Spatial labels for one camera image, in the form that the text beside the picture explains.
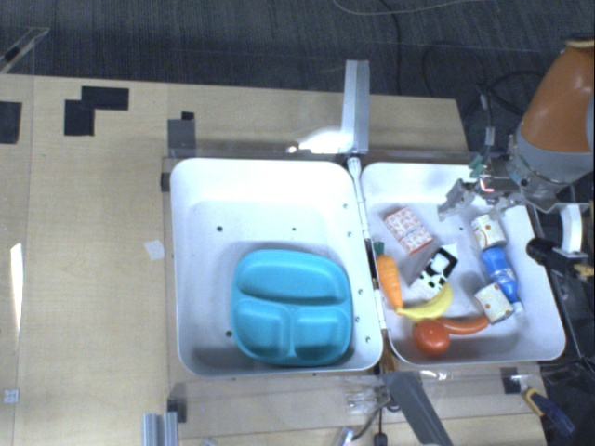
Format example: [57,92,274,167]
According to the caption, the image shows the orange carrot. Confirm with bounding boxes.
[374,241,405,311]

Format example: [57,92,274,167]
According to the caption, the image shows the blue plastic bottle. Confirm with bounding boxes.
[480,244,524,315]

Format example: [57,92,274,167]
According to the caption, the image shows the black and white carton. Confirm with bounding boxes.
[408,243,459,303]

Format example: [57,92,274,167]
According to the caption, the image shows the yellow banana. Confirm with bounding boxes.
[395,282,455,321]

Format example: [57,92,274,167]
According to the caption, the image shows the orange sausage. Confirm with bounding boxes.
[438,314,491,337]

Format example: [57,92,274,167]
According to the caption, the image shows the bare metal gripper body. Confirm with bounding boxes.
[473,153,575,214]

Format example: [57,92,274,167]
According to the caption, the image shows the white plastic tray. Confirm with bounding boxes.
[168,157,385,378]
[359,161,568,368]

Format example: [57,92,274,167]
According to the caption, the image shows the red tomato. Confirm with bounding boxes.
[412,320,452,357]

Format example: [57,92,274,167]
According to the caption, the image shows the orange and white carton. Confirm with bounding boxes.
[382,205,435,256]

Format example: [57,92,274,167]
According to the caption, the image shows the black cylinder on white bracket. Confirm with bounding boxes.
[525,202,588,274]

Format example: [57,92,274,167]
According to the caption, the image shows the white can with orange print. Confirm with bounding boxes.
[469,212,508,250]
[473,282,515,326]

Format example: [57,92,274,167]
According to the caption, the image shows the blue divided plate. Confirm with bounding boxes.
[230,248,353,368]

